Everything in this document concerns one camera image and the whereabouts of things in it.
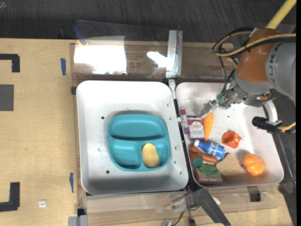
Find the yellow pole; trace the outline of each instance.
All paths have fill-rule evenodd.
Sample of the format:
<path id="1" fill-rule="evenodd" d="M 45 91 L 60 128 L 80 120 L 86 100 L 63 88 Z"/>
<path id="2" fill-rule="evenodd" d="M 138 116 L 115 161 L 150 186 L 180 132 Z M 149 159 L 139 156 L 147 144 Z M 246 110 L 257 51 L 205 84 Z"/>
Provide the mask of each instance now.
<path id="1" fill-rule="evenodd" d="M 278 12 L 274 15 L 272 20 L 266 26 L 266 28 L 276 29 L 285 16 L 296 5 L 297 0 L 286 0 Z"/>

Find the orange pumpkin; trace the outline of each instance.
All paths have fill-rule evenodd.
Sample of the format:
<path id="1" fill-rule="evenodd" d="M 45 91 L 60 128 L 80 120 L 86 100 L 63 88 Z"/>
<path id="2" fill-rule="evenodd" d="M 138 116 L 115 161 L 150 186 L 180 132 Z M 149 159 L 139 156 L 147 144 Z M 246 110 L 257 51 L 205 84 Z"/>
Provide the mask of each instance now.
<path id="1" fill-rule="evenodd" d="M 264 171 L 262 161 L 254 154 L 247 154 L 244 158 L 244 166 L 246 170 L 253 176 L 261 175 Z"/>

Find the black connector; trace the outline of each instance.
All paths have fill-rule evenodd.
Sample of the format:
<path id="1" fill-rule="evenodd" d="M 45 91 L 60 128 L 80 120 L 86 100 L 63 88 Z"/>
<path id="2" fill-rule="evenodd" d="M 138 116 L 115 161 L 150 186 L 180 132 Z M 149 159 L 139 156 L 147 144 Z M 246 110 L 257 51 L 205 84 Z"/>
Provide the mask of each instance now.
<path id="1" fill-rule="evenodd" d="M 278 127 L 282 125 L 282 121 L 269 123 L 267 118 L 255 116 L 252 120 L 252 124 L 259 129 L 266 130 L 268 133 L 275 135 L 279 133 Z"/>

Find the dark background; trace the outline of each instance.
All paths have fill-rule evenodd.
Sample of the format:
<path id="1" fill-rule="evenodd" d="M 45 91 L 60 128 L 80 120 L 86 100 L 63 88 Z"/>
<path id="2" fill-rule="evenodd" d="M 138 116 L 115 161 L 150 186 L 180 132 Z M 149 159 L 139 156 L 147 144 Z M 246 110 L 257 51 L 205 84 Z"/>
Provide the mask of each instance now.
<path id="1" fill-rule="evenodd" d="M 76 20 L 183 30 L 183 40 L 216 42 L 242 26 L 264 27 L 285 0 L 0 0 L 0 37 L 56 39 L 59 28 L 75 38 Z M 280 28 L 296 27 L 296 6 Z M 284 124 L 295 121 L 295 106 L 277 94 L 275 104 Z M 274 137 L 285 169 L 279 190 L 296 225 L 296 135 Z"/>

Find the gray square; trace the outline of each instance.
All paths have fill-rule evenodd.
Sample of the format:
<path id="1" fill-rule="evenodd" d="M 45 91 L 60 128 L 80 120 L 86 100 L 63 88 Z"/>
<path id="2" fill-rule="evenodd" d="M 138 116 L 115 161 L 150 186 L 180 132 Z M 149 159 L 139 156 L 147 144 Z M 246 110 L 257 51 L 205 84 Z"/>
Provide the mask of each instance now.
<path id="1" fill-rule="evenodd" d="M 0 111 L 14 110 L 14 85 L 0 85 Z"/>

